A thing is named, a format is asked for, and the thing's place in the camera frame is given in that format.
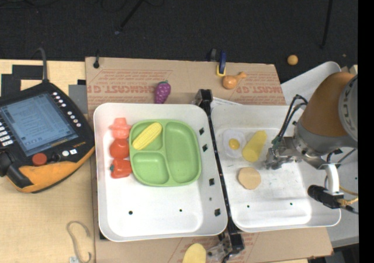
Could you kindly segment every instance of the green divided plate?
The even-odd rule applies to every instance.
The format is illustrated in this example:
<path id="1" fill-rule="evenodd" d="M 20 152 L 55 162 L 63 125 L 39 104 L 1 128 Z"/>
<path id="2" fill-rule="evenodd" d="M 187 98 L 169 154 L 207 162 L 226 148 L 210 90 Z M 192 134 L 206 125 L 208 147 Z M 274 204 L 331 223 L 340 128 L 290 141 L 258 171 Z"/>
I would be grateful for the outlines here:
<path id="1" fill-rule="evenodd" d="M 135 150 L 132 142 L 150 124 L 158 122 L 161 134 L 146 148 Z M 131 127 L 130 162 L 134 176 L 150 186 L 181 186 L 201 173 L 199 143 L 193 129 L 178 120 L 143 120 Z"/>

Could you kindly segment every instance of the cardboard box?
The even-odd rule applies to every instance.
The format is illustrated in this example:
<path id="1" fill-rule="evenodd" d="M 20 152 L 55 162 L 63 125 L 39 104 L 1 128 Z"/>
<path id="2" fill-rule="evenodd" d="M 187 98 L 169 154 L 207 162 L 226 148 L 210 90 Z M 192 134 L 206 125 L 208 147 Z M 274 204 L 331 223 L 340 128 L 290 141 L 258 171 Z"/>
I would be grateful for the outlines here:
<path id="1" fill-rule="evenodd" d="M 285 105 L 282 88 L 274 65 L 226 63 L 226 74 L 241 79 L 234 89 L 225 89 L 216 75 L 217 63 L 131 58 L 87 57 L 86 84 L 88 90 L 88 119 L 102 103 L 153 103 L 154 88 L 168 80 L 172 91 L 166 103 L 191 103 L 199 89 L 211 89 L 213 96 L 248 105 Z M 186 249 L 201 243 L 205 249 L 215 246 L 219 239 L 209 237 L 166 238 L 114 243 L 100 239 L 96 171 L 92 169 L 93 212 L 97 262 L 182 262 Z M 245 249 L 230 262 L 272 262 L 331 255 L 333 249 L 324 227 L 243 233 Z"/>

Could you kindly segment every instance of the yellow cylinder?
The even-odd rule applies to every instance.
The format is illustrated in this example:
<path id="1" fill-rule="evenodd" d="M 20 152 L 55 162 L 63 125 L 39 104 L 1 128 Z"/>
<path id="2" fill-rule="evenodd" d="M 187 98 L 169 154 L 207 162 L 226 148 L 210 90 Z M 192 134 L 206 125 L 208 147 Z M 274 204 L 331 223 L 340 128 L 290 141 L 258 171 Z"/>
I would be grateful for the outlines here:
<path id="1" fill-rule="evenodd" d="M 244 146 L 241 152 L 243 157 L 249 162 L 257 161 L 258 157 L 261 155 L 267 137 L 265 130 L 257 131 Z"/>

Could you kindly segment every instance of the black clip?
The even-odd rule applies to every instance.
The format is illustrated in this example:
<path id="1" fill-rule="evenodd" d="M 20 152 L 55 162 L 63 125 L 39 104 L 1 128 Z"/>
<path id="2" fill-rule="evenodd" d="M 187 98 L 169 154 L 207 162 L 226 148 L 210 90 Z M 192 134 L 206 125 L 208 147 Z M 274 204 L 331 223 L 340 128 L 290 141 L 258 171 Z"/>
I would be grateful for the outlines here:
<path id="1" fill-rule="evenodd" d="M 93 67 L 95 69 L 99 68 L 100 67 L 100 64 L 99 64 L 99 49 L 97 49 L 96 51 L 96 60 L 95 62 L 93 63 Z"/>

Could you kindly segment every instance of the purple toy grape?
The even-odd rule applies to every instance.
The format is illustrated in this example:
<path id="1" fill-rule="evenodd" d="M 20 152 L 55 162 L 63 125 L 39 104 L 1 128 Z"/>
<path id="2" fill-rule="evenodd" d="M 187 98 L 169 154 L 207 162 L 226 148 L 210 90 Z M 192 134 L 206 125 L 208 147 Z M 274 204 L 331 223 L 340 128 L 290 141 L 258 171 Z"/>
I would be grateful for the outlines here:
<path id="1" fill-rule="evenodd" d="M 154 92 L 154 102 L 156 104 L 163 104 L 171 92 L 171 86 L 167 80 L 161 81 L 157 84 Z"/>

